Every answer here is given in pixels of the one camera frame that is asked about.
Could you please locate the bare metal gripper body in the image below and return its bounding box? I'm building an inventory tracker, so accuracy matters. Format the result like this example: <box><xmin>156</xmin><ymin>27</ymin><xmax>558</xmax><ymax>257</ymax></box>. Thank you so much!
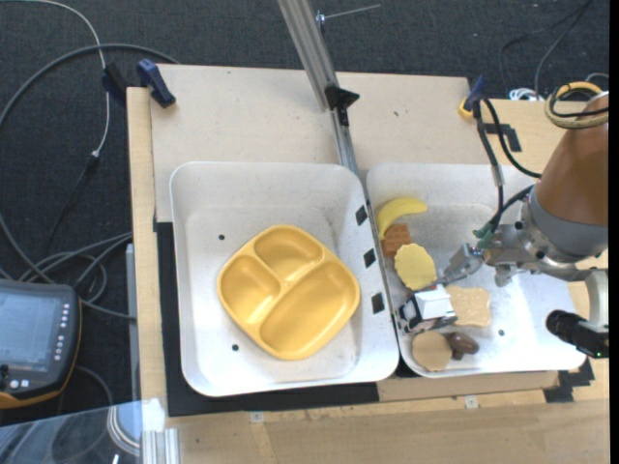
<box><xmin>482</xmin><ymin>206</ymin><xmax>608</xmax><ymax>283</ymax></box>

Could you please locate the yellow round biscuit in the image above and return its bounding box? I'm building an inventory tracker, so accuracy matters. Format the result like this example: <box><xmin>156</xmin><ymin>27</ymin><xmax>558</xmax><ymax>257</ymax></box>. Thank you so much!
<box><xmin>393</xmin><ymin>242</ymin><xmax>438</xmax><ymax>291</ymax></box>

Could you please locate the white carton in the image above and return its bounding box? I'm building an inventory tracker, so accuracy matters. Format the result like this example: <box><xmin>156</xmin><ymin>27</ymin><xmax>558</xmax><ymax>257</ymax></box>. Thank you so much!
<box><xmin>412</xmin><ymin>282</ymin><xmax>458</xmax><ymax>333</ymax></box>

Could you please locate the black cylinder on white bracket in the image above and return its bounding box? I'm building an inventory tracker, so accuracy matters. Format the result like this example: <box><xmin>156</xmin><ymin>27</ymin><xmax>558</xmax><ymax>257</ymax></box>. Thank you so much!
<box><xmin>545</xmin><ymin>268</ymin><xmax>609</xmax><ymax>360</ymax></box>

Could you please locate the tan round biscuit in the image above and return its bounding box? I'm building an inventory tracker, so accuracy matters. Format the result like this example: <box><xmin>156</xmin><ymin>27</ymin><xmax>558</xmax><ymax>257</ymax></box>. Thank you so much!
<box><xmin>410</xmin><ymin>330</ymin><xmax>455</xmax><ymax>373</ymax></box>

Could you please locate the yellow divided plate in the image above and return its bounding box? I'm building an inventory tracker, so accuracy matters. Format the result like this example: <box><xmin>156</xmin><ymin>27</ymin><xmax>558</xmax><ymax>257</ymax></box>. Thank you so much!
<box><xmin>216</xmin><ymin>223</ymin><xmax>363</xmax><ymax>363</ymax></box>

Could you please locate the tan bread slice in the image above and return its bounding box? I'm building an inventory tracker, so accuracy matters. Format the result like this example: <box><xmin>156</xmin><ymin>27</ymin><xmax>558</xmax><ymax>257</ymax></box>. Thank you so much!
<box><xmin>444</xmin><ymin>283</ymin><xmax>492</xmax><ymax>330</ymax></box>

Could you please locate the yellow banana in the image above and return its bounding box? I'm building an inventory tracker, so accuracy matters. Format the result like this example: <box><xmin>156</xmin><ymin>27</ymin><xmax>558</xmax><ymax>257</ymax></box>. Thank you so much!
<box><xmin>375</xmin><ymin>196</ymin><xmax>429</xmax><ymax>242</ymax></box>

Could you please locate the white plastic tray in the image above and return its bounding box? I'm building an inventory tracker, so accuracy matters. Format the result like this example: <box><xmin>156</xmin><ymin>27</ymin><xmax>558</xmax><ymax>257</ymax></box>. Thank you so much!
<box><xmin>168</xmin><ymin>160</ymin><xmax>401</xmax><ymax>398</ymax></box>
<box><xmin>365</xmin><ymin>162</ymin><xmax>589</xmax><ymax>379</ymax></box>

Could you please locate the pale wood board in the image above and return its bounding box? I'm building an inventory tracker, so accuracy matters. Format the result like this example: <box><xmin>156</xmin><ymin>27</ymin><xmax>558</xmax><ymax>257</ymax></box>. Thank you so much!
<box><xmin>149</xmin><ymin>63</ymin><xmax>562</xmax><ymax>403</ymax></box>

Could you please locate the brown doughnut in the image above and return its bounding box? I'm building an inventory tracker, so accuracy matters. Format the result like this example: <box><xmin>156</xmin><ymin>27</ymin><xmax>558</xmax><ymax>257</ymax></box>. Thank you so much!
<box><xmin>444</xmin><ymin>331</ymin><xmax>481</xmax><ymax>362</ymax></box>

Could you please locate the orange-brown waffle square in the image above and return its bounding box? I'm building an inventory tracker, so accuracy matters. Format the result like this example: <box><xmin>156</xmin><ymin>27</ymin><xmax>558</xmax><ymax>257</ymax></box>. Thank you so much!
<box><xmin>380</xmin><ymin>223</ymin><xmax>413</xmax><ymax>259</ymax></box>

